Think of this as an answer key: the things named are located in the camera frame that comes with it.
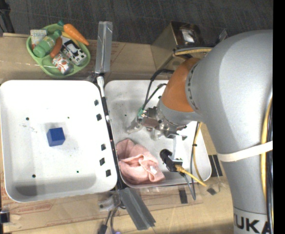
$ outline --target white tray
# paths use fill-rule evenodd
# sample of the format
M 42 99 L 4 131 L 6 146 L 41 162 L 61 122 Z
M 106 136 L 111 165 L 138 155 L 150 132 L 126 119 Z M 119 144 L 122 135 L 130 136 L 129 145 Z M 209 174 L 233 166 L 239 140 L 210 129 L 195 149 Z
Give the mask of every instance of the white tray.
M 7 81 L 0 86 L 0 123 L 5 186 L 13 200 L 93 194 L 115 186 L 113 153 L 94 84 Z M 63 128 L 66 140 L 50 147 L 46 134 L 57 127 Z
M 131 121 L 135 118 L 138 109 L 142 106 L 145 100 L 149 80 L 114 80 L 107 83 L 105 87 L 105 94 L 107 98 L 107 105 L 109 109 L 111 125 L 114 133 L 115 144 L 130 138 L 135 143 L 145 146 L 150 153 L 155 156 L 159 161 L 159 168 L 164 173 L 166 179 L 160 183 L 133 185 L 122 178 L 123 181 L 130 187 L 154 187 L 154 186 L 167 186 L 184 184 L 185 180 L 179 173 L 171 173 L 163 164 L 159 153 L 163 149 L 173 151 L 173 140 L 162 137 L 159 140 L 152 140 L 151 133 L 143 128 L 142 130 L 128 134 L 126 128 L 130 126 Z M 160 83 L 167 83 L 164 80 L 156 80 L 152 83 L 150 94 Z M 158 103 L 158 97 L 163 94 L 165 87 L 161 88 L 150 100 L 147 107 L 154 107 Z M 192 143 L 195 133 L 196 121 L 191 122 L 188 127 L 179 132 L 181 135 L 188 136 L 185 140 L 177 142 L 177 150 L 175 158 L 183 160 L 183 167 L 190 171 L 190 155 L 192 151 Z M 205 181 L 211 175 L 211 166 L 209 157 L 206 151 L 205 143 L 202 133 L 199 133 L 196 147 L 196 160 L 197 167 L 202 179 Z M 193 174 L 197 176 L 194 165 Z

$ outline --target black square hole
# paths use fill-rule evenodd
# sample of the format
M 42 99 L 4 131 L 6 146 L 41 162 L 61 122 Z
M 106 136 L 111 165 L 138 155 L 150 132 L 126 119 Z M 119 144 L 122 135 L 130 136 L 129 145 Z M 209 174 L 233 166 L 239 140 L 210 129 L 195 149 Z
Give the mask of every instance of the black square hole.
M 99 162 L 100 162 L 100 166 L 102 166 L 102 165 L 105 163 L 104 158 L 102 158 L 101 160 L 99 160 Z
M 102 119 L 101 114 L 97 114 L 96 117 L 97 117 L 97 120 L 98 120 L 98 121 Z
M 106 170 L 105 171 L 105 175 L 106 175 L 106 177 L 110 176 L 111 175 L 111 170 L 110 169 Z

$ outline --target green bowl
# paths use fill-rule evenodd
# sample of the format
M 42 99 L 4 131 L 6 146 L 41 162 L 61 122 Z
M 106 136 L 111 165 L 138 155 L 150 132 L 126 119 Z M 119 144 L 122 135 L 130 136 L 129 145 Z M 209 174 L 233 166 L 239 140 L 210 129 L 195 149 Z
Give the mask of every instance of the green bowl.
M 44 27 L 43 29 L 47 30 L 47 34 L 52 34 L 55 30 L 59 29 L 61 31 L 63 31 L 63 27 L 59 26 L 57 24 L 51 24 L 49 26 Z M 52 58 L 50 57 L 50 55 L 46 55 L 43 58 L 39 58 L 36 55 L 34 55 L 33 51 L 32 51 L 32 41 L 31 41 L 31 37 L 29 37 L 26 41 L 26 48 L 27 51 L 30 53 L 31 57 L 36 61 L 36 63 L 41 67 L 41 69 L 50 77 L 55 78 L 55 79 L 63 79 L 63 78 L 67 78 L 70 77 L 74 74 L 76 74 L 78 71 L 82 70 L 83 68 L 85 68 L 88 63 L 90 62 L 90 53 L 88 48 L 80 41 L 78 41 L 79 47 L 80 49 L 87 55 L 87 60 L 83 63 L 83 65 L 77 66 L 74 63 L 74 69 L 72 69 L 68 74 L 62 74 L 52 63 Z

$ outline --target cardboard table surface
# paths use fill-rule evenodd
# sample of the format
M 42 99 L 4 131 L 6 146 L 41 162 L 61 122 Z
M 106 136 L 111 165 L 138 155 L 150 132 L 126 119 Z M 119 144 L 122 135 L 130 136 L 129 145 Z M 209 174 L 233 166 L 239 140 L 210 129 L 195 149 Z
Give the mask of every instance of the cardboard table surface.
M 0 84 L 11 79 L 50 79 L 27 53 L 25 47 L 27 37 L 27 35 L 17 34 L 4 34 L 0 37 Z M 79 74 L 76 79 L 85 79 L 89 75 L 89 70 L 94 68 L 96 41 L 90 42 L 92 61 L 85 68 L 85 73 Z M 114 42 L 111 72 L 105 79 L 106 82 L 115 79 L 150 79 L 155 70 L 150 45 Z M 205 125 L 202 126 L 202 134 L 208 154 L 214 156 L 216 152 Z M 182 187 L 188 195 L 187 204 L 181 204 L 178 186 L 141 190 L 139 193 L 155 218 L 155 227 L 138 232 L 127 211 L 119 209 L 114 218 L 115 231 L 142 234 L 233 233 L 232 199 L 225 174 L 221 177 L 212 177 L 206 183 L 220 190 L 215 195 L 211 195 L 207 193 L 206 188 L 196 185 L 197 200 L 194 201 L 190 198 L 187 187 Z M 98 207 L 98 201 L 106 199 L 107 194 L 67 197 L 34 203 L 13 201 L 5 192 L 1 137 L 0 187 L 2 210 L 10 213 L 10 222 L 3 226 L 5 233 L 97 233 L 108 215 Z

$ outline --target blue cube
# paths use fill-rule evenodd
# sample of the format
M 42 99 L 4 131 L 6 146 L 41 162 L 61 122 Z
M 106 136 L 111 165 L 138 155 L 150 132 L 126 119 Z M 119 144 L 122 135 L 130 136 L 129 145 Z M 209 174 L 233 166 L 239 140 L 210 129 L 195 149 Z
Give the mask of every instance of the blue cube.
M 65 141 L 64 132 L 62 127 L 51 128 L 47 132 L 47 139 L 49 146 L 59 146 Z

